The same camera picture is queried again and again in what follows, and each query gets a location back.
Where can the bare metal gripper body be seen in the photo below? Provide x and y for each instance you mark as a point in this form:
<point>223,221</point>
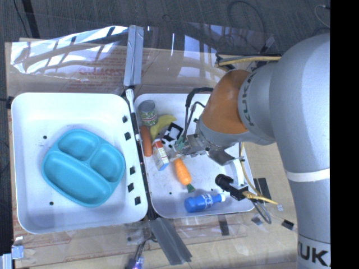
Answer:
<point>196,145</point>

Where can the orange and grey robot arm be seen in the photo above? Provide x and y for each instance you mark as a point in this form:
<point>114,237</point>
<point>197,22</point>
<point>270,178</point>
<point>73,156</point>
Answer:
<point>297,99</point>

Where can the black and white marker card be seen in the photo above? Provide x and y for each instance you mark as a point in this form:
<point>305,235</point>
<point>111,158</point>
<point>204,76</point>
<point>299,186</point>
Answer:
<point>174,134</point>

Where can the orange carrot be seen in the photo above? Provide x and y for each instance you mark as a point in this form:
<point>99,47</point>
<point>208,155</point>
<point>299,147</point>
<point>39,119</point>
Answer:
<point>183,172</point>

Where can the white plastic tray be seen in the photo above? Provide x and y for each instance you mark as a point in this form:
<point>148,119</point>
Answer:
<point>33,113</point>
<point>207,178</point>

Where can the white and orange carton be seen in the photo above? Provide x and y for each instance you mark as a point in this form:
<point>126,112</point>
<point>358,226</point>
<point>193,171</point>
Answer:
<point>160,154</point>

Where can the yellow banana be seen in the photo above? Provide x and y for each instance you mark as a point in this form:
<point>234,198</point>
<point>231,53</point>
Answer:
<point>161,122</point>

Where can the orange sausage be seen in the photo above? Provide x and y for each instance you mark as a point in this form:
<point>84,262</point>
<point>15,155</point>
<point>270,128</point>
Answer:
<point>146,141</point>

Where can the blue plastic bottle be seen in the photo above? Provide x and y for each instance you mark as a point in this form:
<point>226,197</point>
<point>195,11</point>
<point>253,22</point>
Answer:
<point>200,202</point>

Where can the small green patterned can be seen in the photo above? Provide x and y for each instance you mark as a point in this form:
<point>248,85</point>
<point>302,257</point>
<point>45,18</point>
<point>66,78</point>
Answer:
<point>147,112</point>

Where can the blue divided plate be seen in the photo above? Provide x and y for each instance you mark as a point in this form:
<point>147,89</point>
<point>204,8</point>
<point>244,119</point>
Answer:
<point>81,168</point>

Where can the brown cardboard board red print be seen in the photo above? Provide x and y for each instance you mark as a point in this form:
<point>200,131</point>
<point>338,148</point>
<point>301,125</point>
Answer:
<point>84,251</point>

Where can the black cylinder on white bracket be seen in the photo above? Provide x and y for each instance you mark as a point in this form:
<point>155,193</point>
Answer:
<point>227,184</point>

